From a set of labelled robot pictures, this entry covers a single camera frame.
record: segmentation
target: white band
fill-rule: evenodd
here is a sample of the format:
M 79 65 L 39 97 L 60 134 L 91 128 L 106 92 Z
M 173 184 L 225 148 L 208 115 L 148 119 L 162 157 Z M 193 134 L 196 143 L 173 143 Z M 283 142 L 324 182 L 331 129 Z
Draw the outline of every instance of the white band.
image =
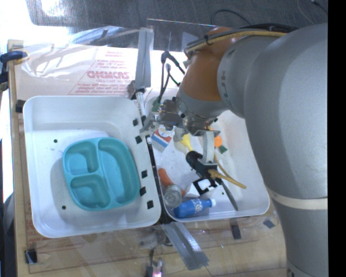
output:
M 328 209 L 328 197 L 320 199 L 295 199 L 277 194 L 267 188 L 269 196 L 276 202 L 297 209 L 325 210 Z

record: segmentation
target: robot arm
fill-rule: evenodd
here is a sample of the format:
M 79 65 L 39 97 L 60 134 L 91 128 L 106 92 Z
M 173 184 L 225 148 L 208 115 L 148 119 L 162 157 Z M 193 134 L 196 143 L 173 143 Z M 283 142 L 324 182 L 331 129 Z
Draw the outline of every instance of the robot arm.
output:
M 225 110 L 245 119 L 295 277 L 328 276 L 327 30 L 243 36 L 258 31 L 245 29 L 188 48 L 191 63 L 168 101 L 176 125 L 197 136 Z

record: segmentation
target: blue soda bottle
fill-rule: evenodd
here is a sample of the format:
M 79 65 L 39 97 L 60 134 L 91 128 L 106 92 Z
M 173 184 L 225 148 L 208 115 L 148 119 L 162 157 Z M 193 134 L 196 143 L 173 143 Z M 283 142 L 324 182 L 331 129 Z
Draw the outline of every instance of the blue soda bottle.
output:
M 177 218 L 186 218 L 188 216 L 199 214 L 207 207 L 213 207 L 215 205 L 216 202 L 214 199 L 191 199 L 174 208 L 174 214 Z

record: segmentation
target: teal divided plate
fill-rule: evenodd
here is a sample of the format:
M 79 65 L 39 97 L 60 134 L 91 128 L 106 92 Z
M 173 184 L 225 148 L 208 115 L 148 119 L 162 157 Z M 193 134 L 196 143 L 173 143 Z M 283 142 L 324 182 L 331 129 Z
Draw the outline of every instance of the teal divided plate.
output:
M 139 194 L 133 156 L 116 138 L 91 138 L 71 144 L 62 156 L 62 166 L 69 193 L 82 209 L 121 207 Z

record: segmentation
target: blue bottle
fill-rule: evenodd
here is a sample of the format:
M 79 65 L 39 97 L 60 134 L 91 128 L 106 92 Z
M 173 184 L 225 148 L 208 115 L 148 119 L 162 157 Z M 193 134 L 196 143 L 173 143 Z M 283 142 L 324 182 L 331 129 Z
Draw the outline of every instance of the blue bottle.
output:
M 177 218 L 186 218 L 192 215 L 203 212 L 207 207 L 216 205 L 214 199 L 192 199 L 181 203 L 178 207 L 174 208 L 174 214 Z

